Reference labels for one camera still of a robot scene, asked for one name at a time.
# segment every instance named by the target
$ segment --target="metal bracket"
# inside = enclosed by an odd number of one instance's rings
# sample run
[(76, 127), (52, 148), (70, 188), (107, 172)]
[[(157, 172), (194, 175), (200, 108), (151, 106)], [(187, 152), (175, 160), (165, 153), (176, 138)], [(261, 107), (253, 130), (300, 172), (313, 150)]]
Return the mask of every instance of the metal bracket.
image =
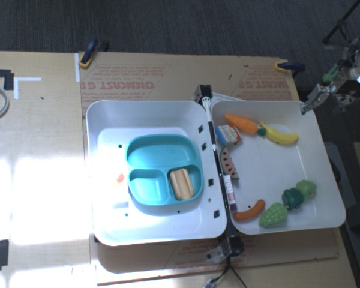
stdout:
[(209, 97), (209, 99), (212, 99), (213, 92), (211, 85), (199, 85), (194, 92), (193, 100), (198, 104), (203, 105), (202, 99), (204, 97)]
[(244, 244), (240, 236), (229, 236), (206, 253), (206, 260), (209, 263), (220, 263), (227, 257), (237, 257), (243, 252)]

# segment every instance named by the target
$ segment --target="gray carpet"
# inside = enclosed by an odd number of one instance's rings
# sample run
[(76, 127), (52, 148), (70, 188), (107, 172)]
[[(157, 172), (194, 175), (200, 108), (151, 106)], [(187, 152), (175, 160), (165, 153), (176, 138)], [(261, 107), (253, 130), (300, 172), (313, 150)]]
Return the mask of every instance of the gray carpet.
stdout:
[[(295, 77), (301, 98), (340, 58), (336, 32), (322, 43), (356, 0), (0, 0), (0, 50), (78, 52), (94, 36), (109, 51), (192, 55), (279, 56), (306, 65)], [(347, 19), (360, 37), (360, 4)], [(360, 102), (336, 112), (332, 98), (315, 114), (325, 142), (340, 152), (356, 200), (360, 168)], [(346, 245), (349, 244), (343, 232)], [(360, 287), (350, 246), (347, 251)]]

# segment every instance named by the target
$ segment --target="white tape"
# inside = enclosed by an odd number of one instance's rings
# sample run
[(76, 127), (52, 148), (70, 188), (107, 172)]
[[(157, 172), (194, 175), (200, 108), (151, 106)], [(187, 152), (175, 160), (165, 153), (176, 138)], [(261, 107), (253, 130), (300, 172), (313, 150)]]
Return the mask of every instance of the white tape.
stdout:
[(14, 77), (13, 78), (13, 98), (19, 99), (19, 82), (20, 81), (41, 81), (40, 77)]
[(79, 54), (74, 54), (74, 70), (76, 74), (76, 82), (80, 82), (80, 66), (79, 66)]

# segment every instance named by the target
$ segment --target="orange toy food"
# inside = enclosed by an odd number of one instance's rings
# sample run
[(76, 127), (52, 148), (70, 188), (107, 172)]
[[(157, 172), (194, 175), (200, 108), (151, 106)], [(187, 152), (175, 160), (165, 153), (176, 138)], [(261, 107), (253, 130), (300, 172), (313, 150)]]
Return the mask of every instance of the orange toy food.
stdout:
[(254, 204), (254, 206), (246, 211), (241, 211), (241, 212), (235, 212), (233, 214), (233, 218), (236, 221), (245, 221), (245, 220), (250, 220), (252, 218), (254, 218), (255, 216), (257, 216), (265, 207), (265, 201), (262, 199), (259, 199), (256, 204)]
[(230, 121), (234, 126), (246, 133), (255, 134), (258, 131), (257, 124), (250, 119), (241, 118), (231, 114), (225, 114), (224, 117), (228, 119), (228, 121)]

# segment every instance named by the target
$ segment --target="green toy vegetable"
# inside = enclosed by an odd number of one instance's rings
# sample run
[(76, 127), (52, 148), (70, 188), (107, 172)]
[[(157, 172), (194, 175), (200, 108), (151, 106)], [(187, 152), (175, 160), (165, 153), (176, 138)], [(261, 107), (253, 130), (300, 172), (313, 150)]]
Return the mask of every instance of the green toy vegetable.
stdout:
[(266, 130), (264, 128), (259, 128), (257, 133), (263, 137), (265, 136)]
[(304, 196), (295, 188), (285, 190), (281, 198), (288, 210), (298, 209), (304, 203)]
[(303, 195), (304, 200), (311, 199), (316, 194), (316, 184), (308, 180), (299, 181), (295, 188)]
[(273, 203), (261, 216), (259, 225), (270, 226), (287, 219), (288, 209), (282, 203)]

